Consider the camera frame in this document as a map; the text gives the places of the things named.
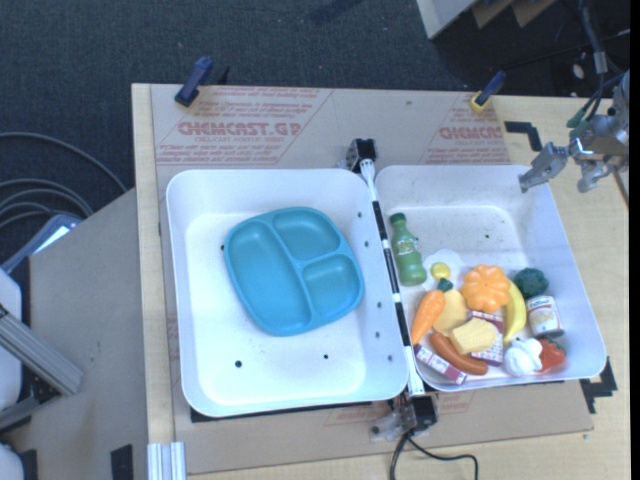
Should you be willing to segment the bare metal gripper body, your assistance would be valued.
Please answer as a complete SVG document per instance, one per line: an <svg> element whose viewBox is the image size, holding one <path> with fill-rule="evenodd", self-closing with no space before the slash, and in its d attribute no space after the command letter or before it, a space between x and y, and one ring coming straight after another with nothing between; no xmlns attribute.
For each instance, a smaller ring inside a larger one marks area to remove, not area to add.
<svg viewBox="0 0 640 480"><path fill-rule="evenodd" d="M583 138L583 150L588 160L626 168L629 162L628 116L618 112L593 117Z"/></svg>

